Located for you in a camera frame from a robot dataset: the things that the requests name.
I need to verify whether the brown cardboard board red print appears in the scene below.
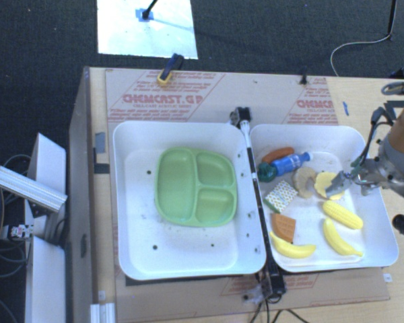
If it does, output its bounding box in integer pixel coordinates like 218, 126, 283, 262
104, 68, 391, 312

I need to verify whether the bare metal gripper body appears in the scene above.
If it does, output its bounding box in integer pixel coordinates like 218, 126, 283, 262
351, 158, 404, 201

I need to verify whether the white plastic tray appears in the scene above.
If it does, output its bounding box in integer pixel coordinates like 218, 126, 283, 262
112, 120, 268, 281
249, 123, 400, 274

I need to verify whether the orange sausage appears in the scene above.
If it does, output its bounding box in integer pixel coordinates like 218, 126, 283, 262
261, 146, 295, 165

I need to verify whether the yellow corn cob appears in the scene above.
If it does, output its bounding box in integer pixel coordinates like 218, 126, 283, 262
322, 199, 364, 231

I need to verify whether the yellow banana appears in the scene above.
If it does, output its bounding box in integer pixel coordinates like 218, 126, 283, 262
269, 230, 317, 259
323, 217, 364, 258

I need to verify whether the green divided plate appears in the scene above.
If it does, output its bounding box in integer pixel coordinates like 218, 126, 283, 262
154, 146, 238, 229

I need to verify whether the thin black and white rod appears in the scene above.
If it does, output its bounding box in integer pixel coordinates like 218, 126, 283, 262
239, 120, 277, 276

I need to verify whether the beige doughnut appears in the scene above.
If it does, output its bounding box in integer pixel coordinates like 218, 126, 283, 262
292, 166, 318, 199

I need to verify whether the yellow round slice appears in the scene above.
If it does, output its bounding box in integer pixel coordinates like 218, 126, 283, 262
314, 171, 346, 201

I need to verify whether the blue bottle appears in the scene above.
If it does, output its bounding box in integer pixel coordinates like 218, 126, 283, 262
269, 151, 314, 177

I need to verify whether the black block with thin wires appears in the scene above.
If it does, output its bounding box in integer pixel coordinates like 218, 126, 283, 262
261, 263, 288, 299
230, 106, 254, 127

